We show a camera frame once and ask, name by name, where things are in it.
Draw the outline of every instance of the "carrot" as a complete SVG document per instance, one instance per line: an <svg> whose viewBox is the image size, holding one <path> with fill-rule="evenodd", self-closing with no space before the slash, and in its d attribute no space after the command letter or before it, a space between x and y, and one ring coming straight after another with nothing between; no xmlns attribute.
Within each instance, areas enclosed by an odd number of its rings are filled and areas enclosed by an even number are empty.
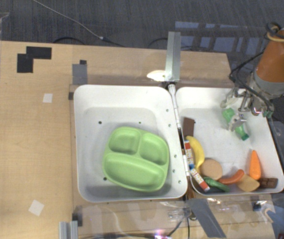
<svg viewBox="0 0 284 239"><path fill-rule="evenodd" d="M260 161L255 150L253 150L251 153L249 175L255 180L259 180L261 177Z"/></svg>
<svg viewBox="0 0 284 239"><path fill-rule="evenodd" d="M218 182L225 184L225 185L230 185L234 184L242 178L242 176L245 174L245 172L242 169L239 169L233 176L230 178L221 178L218 180Z"/></svg>

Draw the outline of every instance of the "black tape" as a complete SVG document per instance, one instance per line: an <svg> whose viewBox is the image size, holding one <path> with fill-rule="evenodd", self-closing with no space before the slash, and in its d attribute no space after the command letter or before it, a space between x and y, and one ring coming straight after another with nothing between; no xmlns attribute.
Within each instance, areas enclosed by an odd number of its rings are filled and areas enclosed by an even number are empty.
<svg viewBox="0 0 284 239"><path fill-rule="evenodd" d="M73 100L74 92L69 92L69 100Z"/></svg>
<svg viewBox="0 0 284 239"><path fill-rule="evenodd" d="M27 58L51 59L52 48L27 46Z"/></svg>
<svg viewBox="0 0 284 239"><path fill-rule="evenodd" d="M33 73L33 59L27 54L17 54L17 73Z"/></svg>

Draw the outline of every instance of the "cable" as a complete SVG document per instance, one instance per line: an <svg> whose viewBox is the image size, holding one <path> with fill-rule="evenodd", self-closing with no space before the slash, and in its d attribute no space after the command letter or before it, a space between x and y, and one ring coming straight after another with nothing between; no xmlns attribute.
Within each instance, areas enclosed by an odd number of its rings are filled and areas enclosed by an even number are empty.
<svg viewBox="0 0 284 239"><path fill-rule="evenodd" d="M168 40L168 38L167 37L161 37L161 38L157 38L157 39L155 39L155 40L153 40L153 41L151 41L148 45L147 45L147 49L153 44L153 43L155 43L155 42L158 42L158 41L162 41L162 40Z"/></svg>
<svg viewBox="0 0 284 239"><path fill-rule="evenodd" d="M69 16L66 16L66 15L62 14L62 13L60 13L60 12L58 12L58 11L56 11L56 10L54 10L54 9L52 9L52 8L50 8L50 7L48 7L48 6L46 6L46 5L44 5L43 3L41 3L41 2L39 2L39 1L37 1L37 0L32 0L32 1L36 2L37 4L39 4L39 5L41 5L41 6L45 7L45 8L47 8L47 9L50 10L50 11L53 11L54 13L56 13L56 14L58 14L58 15L60 15L60 16L63 16L63 17L65 17L65 18L67 18L67 19L69 19L69 20L71 20L71 21L73 21L73 22L79 24L79 25L80 25L81 27L83 27L86 31L88 31L89 33L91 33L92 35L94 35L95 37L97 37L98 39L103 40L103 36L98 36L96 33L94 33L93 31L91 31L90 29L88 29L86 26L84 26L81 22L79 22L79 21L77 21L77 20L75 20L75 19L73 19L73 18L70 18Z"/></svg>
<svg viewBox="0 0 284 239"><path fill-rule="evenodd" d="M278 23L276 22L267 23L266 29L267 29L268 39L275 42L284 42L284 35L278 34L278 32L282 30L282 27Z"/></svg>
<svg viewBox="0 0 284 239"><path fill-rule="evenodd" d="M265 49L263 49L260 53L256 54L255 56L249 58L248 60L246 60L245 62L241 63L240 65L238 65L235 69L231 70L230 74L229 74L229 79L235 83L236 79L233 78L232 74L237 71L237 70L241 70L241 68L243 68L246 64L248 64L249 62L253 61L254 59L256 59L257 57L259 57L260 55L262 55L264 53Z"/></svg>
<svg viewBox="0 0 284 239"><path fill-rule="evenodd" d="M176 225L176 227L175 227L172 231L170 231L170 232L167 234L168 237L170 237L170 236L180 227L180 225L181 225L181 223L183 222L183 220L184 220L184 219L182 219L180 222L178 222L178 224Z"/></svg>
<svg viewBox="0 0 284 239"><path fill-rule="evenodd" d="M107 37L103 37L102 41L108 42L108 43L112 43L112 44L114 44L114 45L117 45L117 46L120 46L120 47L124 47L124 48L125 48L125 46L123 46L122 44L113 42L113 41L111 41L110 39L108 39Z"/></svg>
<svg viewBox="0 0 284 239"><path fill-rule="evenodd" d="M62 17L65 17L65 18L67 18L67 19L69 19L69 20L75 22L76 24L79 24L79 25L80 25L81 27L83 27L86 31L88 31L90 34L94 35L94 36L97 37L98 39L100 39L100 40L102 40L102 41L104 41L104 42L108 42L108 43L115 44L115 45L117 45L117 46L124 47L124 46L121 45L121 44L118 44L118 43L116 43L116 42L112 42L112 41L111 41L110 39L108 39L107 37L97 35L97 34L94 33L93 31L91 31L90 29L88 29L85 25L83 25L81 22L79 22L79 21L77 21L77 20L75 20L75 19L73 19L73 18L71 18L71 17L69 17L69 16L66 16L66 15L62 14L62 13L60 13L60 12L58 12L58 11L56 11L56 10L54 10L54 9L52 9L52 8L50 8L50 7L48 7L48 6L46 6L45 4L43 4L43 3L39 2L39 1L37 1L37 0L32 0L32 1L36 2L37 4L39 4L39 5L41 5L41 6L45 7L45 8L47 8L48 10L50 10L50 11L52 11L52 12L54 12L54 13L56 13L56 14L62 16Z"/></svg>
<svg viewBox="0 0 284 239"><path fill-rule="evenodd" d="M252 88L250 88L247 84L245 84L243 81L241 81L241 80L239 79L238 74L239 74L239 72L240 72L241 69L242 69L242 67L237 70L237 73L236 73L236 80L237 80L242 86L244 86L244 88L245 88L246 90L248 90L250 93L254 94L255 96L259 97L263 102L265 102L265 104L266 104L268 110L270 110L270 111L273 110L273 109L270 109L270 107L273 107L273 105L270 103L270 101L269 101L268 99L266 99L263 95L261 95L261 94L258 93L257 91L255 91L255 90L253 90Z"/></svg>
<svg viewBox="0 0 284 239"><path fill-rule="evenodd" d="M62 41L62 40L66 40L66 39L68 39L68 40L75 40L75 41L77 41L77 42L79 42L79 43L85 45L85 43L82 42L81 40L79 40L79 39L77 39L77 38L74 38L74 37L69 37L69 36L64 36L64 37L60 37L60 38L58 38L58 39L55 39L52 43L57 43L57 42L60 42L60 41Z"/></svg>
<svg viewBox="0 0 284 239"><path fill-rule="evenodd" d="M145 239L154 239L154 235L151 234L117 234L117 233L107 233L100 236L81 237L80 239L117 239L123 237L139 237Z"/></svg>
<svg viewBox="0 0 284 239"><path fill-rule="evenodd" d="M188 218L186 218L186 220L187 220L187 238L189 239L190 238L190 225L189 225L189 219Z"/></svg>

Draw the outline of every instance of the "green vegetable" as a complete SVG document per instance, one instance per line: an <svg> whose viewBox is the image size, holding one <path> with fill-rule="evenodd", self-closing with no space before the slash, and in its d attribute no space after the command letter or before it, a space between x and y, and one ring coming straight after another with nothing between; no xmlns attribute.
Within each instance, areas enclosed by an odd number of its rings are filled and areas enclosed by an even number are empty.
<svg viewBox="0 0 284 239"><path fill-rule="evenodd" d="M203 177L203 180L211 187L216 187L218 189L221 189L224 192L229 192L230 188L220 182L215 181L214 179L211 179L210 177Z"/></svg>

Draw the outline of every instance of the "green object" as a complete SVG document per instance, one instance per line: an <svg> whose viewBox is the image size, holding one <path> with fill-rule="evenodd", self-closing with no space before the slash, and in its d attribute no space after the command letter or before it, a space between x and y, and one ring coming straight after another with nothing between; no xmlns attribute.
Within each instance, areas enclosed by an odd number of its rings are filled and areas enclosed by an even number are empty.
<svg viewBox="0 0 284 239"><path fill-rule="evenodd" d="M208 184L208 186L216 187L224 192L230 191L230 188L227 185L217 182L214 179L211 179L210 177L203 177L203 180Z"/></svg>
<svg viewBox="0 0 284 239"><path fill-rule="evenodd" d="M235 111L232 108L228 108L222 112L222 115L227 120L227 122L230 123L231 118L235 115ZM249 135L245 132L243 125L236 127L235 131L240 135L243 141L249 138Z"/></svg>
<svg viewBox="0 0 284 239"><path fill-rule="evenodd" d="M270 118L272 117L272 114L273 114L273 111L264 111L264 112L262 113L262 116L263 116L264 118L270 119Z"/></svg>
<svg viewBox="0 0 284 239"><path fill-rule="evenodd" d="M218 194L218 193L224 193L223 190L221 189L218 189L216 187L213 187L213 186L209 186L210 187L210 190L208 190L208 192L206 194Z"/></svg>
<svg viewBox="0 0 284 239"><path fill-rule="evenodd" d="M105 147L102 168L106 178L115 184L153 192L163 187L168 165L169 148L161 137L123 126L112 132Z"/></svg>

